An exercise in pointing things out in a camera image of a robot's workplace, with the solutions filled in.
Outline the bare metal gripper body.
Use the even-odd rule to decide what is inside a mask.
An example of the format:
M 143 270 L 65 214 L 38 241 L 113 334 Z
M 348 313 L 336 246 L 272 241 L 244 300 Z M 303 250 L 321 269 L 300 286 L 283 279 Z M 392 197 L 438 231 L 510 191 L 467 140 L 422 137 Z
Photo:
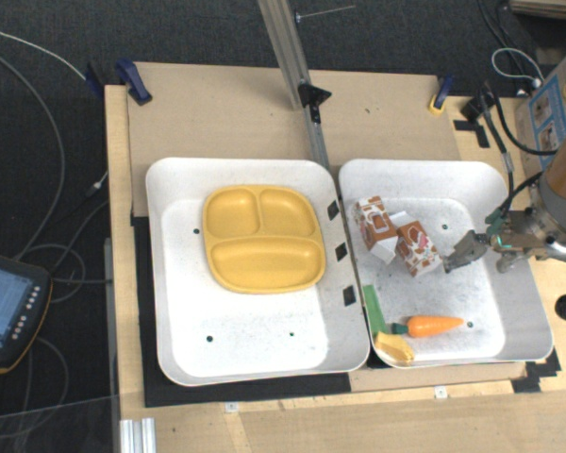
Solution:
M 497 209 L 485 223 L 489 244 L 501 255 L 496 262 L 499 273 L 530 258 L 566 263 L 566 230 L 547 211 Z

